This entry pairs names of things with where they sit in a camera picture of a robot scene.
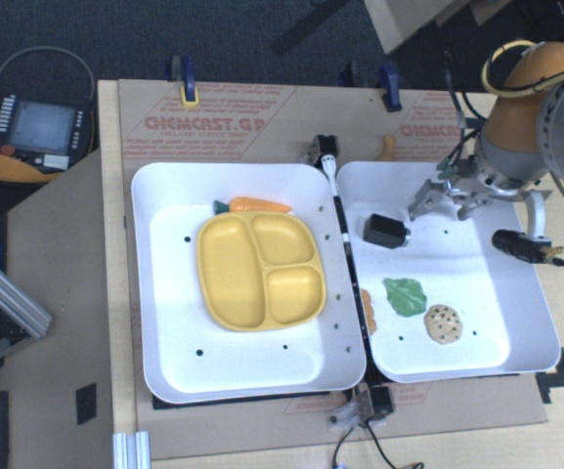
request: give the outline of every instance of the cardboard sheet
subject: cardboard sheet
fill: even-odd
[[[176,84],[118,85],[138,428],[151,433],[153,458],[336,442],[340,431],[327,417],[344,405],[343,393],[179,408],[153,401],[142,369],[131,180],[156,161],[298,162],[318,134],[337,136],[339,166],[379,159],[385,135],[394,136],[398,161],[440,161],[459,137],[449,95],[402,91],[403,109],[389,113],[379,89],[199,83],[201,105],[187,109]],[[389,387],[396,411],[375,426],[380,437],[546,421],[533,374]]]

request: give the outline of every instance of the black connector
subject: black connector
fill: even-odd
[[[550,245],[550,240],[533,241],[526,237],[524,233],[516,231],[498,230],[493,234],[493,246],[495,248],[531,264],[547,264],[549,259],[542,248]]]
[[[372,214],[365,222],[363,240],[386,248],[404,246],[410,239],[410,230],[401,221]]]
[[[316,168],[323,168],[321,158],[325,154],[331,154],[331,156],[336,157],[338,153],[338,139],[336,136],[319,134],[312,140],[306,163]]]
[[[373,384],[369,386],[370,402],[372,403],[373,416],[371,419],[379,420],[387,417],[395,411],[390,389],[384,384]]]

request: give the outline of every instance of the yellow divided plate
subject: yellow divided plate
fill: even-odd
[[[210,314],[232,330],[296,325],[315,318],[325,305],[317,244],[292,215],[217,215],[198,232],[196,260]]]

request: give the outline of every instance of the cable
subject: cable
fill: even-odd
[[[553,183],[555,183],[555,186],[557,187],[557,190],[560,192],[562,196],[564,196],[564,184],[559,179],[559,177],[557,177],[557,174],[555,174],[555,172],[549,172],[549,173],[551,175],[551,179]]]
[[[86,64],[86,62],[80,58],[79,56],[77,56],[76,54],[72,53],[71,51],[68,51],[67,49],[61,49],[60,47],[49,47],[49,46],[44,46],[44,47],[30,47],[28,49],[23,49],[15,54],[13,54],[10,58],[8,58],[0,67],[0,78],[1,78],[1,73],[4,71],[4,69],[6,67],[8,67],[8,65],[16,60],[17,58],[19,58],[20,56],[24,56],[26,54],[33,54],[36,52],[57,52],[60,54],[65,54],[66,56],[69,56],[71,58],[74,58],[76,61],[78,61],[86,70],[86,72],[88,73],[88,77],[90,78],[90,94],[88,96],[88,101],[92,102],[93,98],[95,97],[95,75],[93,74],[93,71],[91,70],[90,66]]]
[[[544,252],[546,255],[557,255],[564,253],[564,245],[563,246],[544,246],[541,248],[541,251]]]
[[[564,82],[564,71],[557,74],[551,75],[548,78],[543,78],[538,82],[531,83],[529,85],[522,85],[520,87],[495,87],[490,81],[491,67],[493,63],[507,51],[515,48],[525,48],[530,49],[536,44],[529,40],[514,40],[512,42],[501,45],[495,49],[488,60],[484,63],[481,71],[481,82],[484,88],[491,94],[495,94],[498,97],[516,99],[525,96],[530,96],[531,94],[537,94],[538,92],[548,90],[555,85]]]
[[[445,70],[446,70],[445,72],[447,73],[447,71],[452,70],[454,76],[457,77],[456,63],[450,51],[445,51],[444,59],[445,59]],[[483,116],[477,109],[475,109],[473,104],[470,102],[470,100],[468,99],[468,94],[466,93],[463,87],[459,88],[459,92],[461,93],[461,96],[464,99],[464,103],[466,104],[466,107],[468,107],[470,112],[473,113],[473,116],[479,118],[480,120],[486,121],[486,117]]]
[[[457,163],[457,161],[461,158],[461,154],[464,151],[464,146],[466,145],[466,143],[471,139],[476,138],[478,135],[479,135],[479,129],[475,129],[470,134],[464,136],[459,141],[457,146],[447,156],[447,158],[449,159],[449,164],[451,166],[454,166]]]
[[[369,423],[372,419],[369,418],[367,420],[365,420],[364,422],[362,422],[360,424],[360,426],[364,429],[367,429],[370,433],[370,436],[372,437],[372,440],[375,443],[375,446],[377,447],[377,451],[379,451],[379,454],[381,455],[381,458],[383,458],[383,460],[386,462],[386,464],[388,464],[388,466],[390,467],[390,469],[397,469],[397,467],[390,461],[390,459],[386,456],[385,452],[383,451],[383,448],[381,447],[381,444],[379,443],[379,439],[375,436],[374,431],[372,430],[372,428],[370,427]],[[342,447],[342,444],[344,443],[344,441],[351,435],[351,433],[353,433],[353,431],[355,430],[357,426],[352,427],[351,429],[349,429],[346,434],[340,439],[340,441],[338,442],[338,444],[336,445],[336,448],[333,452],[333,458],[331,459],[331,469],[339,469],[340,466],[338,465],[338,461],[337,461],[337,455],[338,452],[340,451],[340,447]],[[422,462],[416,462],[411,469],[424,469],[425,464]]]

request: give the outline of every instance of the small screen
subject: small screen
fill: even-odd
[[[17,149],[67,154],[74,118],[72,107],[21,101],[9,142]]]

